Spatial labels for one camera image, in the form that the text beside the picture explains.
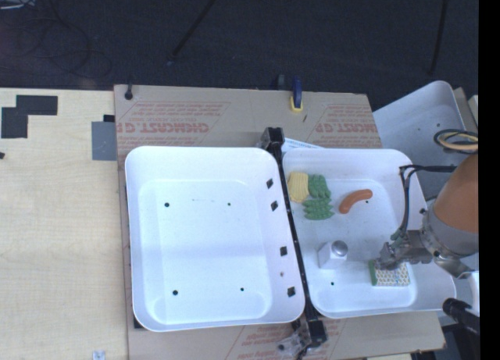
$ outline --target empty white tray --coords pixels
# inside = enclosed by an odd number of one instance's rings
[[[290,172],[322,174],[331,190],[335,214],[321,221],[304,217],[303,205],[291,203],[298,241],[305,265],[311,301],[323,315],[338,319],[395,312],[441,310],[447,298],[456,295],[451,275],[431,264],[409,269],[407,287],[374,287],[368,261],[399,227],[404,213],[404,194],[399,166],[412,164],[393,149],[303,149],[287,152],[283,166]],[[352,206],[350,212],[338,211],[350,192],[371,189],[373,197]],[[421,209],[427,209],[418,176],[410,184],[409,230],[421,227]],[[336,269],[319,267],[317,252],[330,241],[348,245],[347,258]]]
[[[305,306],[277,162],[140,147],[125,162],[134,314],[152,331],[284,323]]]

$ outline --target black stand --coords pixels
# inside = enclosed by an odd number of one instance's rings
[[[202,10],[202,12],[198,15],[196,20],[193,22],[189,30],[187,30],[187,33],[182,37],[180,42],[177,44],[175,49],[172,51],[172,53],[169,54],[168,56],[168,66],[172,66],[173,62],[177,58],[177,55],[179,54],[180,50],[184,47],[186,42],[188,42],[188,39],[191,37],[191,35],[195,32],[196,28],[198,25],[203,21],[209,10],[212,8],[213,4],[216,2],[216,0],[209,0],[208,3],[205,5],[205,8]]]
[[[443,0],[443,6],[441,7],[441,19],[439,20],[439,28],[437,30],[437,40],[436,40],[436,46],[434,47],[434,55],[432,57],[432,64],[430,65],[430,70],[429,74],[434,74],[434,71],[436,69],[436,63],[438,61],[438,53],[439,49],[441,48],[441,39],[443,36],[443,30],[445,28],[445,17],[446,17],[446,10],[448,9],[448,0]]]

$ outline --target orange sausage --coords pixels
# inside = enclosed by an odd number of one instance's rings
[[[342,214],[349,213],[352,205],[354,205],[357,201],[365,201],[370,199],[372,196],[373,192],[371,189],[360,189],[359,191],[354,191],[345,197],[341,205],[338,206],[338,211]]]

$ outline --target light wood surface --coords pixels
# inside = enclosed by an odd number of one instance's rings
[[[0,139],[0,358],[125,359],[117,167],[91,157],[113,93],[0,89],[0,107],[17,94],[56,94],[59,109]]]

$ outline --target cardboard sheet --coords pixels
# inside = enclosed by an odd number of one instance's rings
[[[120,211],[131,360],[285,360],[277,342],[290,324],[221,327],[153,333],[134,325],[130,280],[130,237],[123,163],[142,145],[253,147],[267,127],[286,138],[325,148],[380,148],[370,104],[364,94],[303,92],[304,109],[292,112],[288,91],[200,87],[115,86]],[[393,355],[442,348],[445,339],[434,312],[355,319],[325,319],[328,341],[306,358],[333,360]]]

